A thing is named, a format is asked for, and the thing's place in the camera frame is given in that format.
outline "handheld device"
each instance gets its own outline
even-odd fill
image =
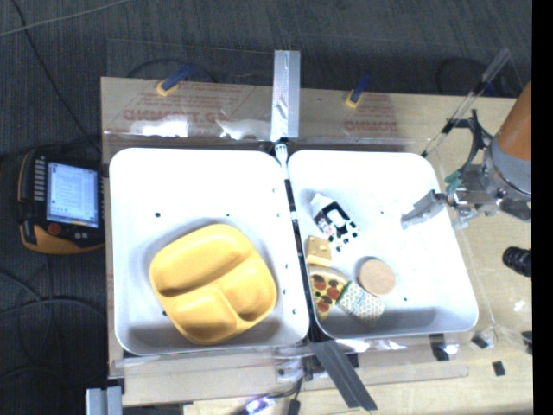
[[[17,187],[22,243],[35,252],[81,253],[105,243],[99,162],[36,148],[22,162]]]

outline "blue clip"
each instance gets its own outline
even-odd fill
[[[355,89],[352,89],[347,95],[346,105],[348,105],[349,107],[357,107],[361,100],[361,94],[365,90],[366,86],[369,84],[370,79],[371,75],[368,72],[363,72],[361,80],[359,80],[359,83],[357,84]]]
[[[163,97],[167,97],[170,93],[176,91],[176,88],[179,87],[179,81],[186,79],[195,69],[195,65],[185,65],[181,67],[181,69],[173,73],[167,79],[160,81],[157,84],[157,91]]]

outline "lit display screen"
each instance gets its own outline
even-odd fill
[[[99,227],[98,195],[95,170],[48,164],[47,220]]]

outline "yellow divided plate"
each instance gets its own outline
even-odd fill
[[[269,267],[243,233],[225,224],[163,247],[150,264],[149,281],[171,322],[201,345],[241,334],[277,302]]]

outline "toy pizza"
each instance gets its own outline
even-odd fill
[[[308,265],[309,279],[319,322],[324,322],[349,279],[332,267]]]

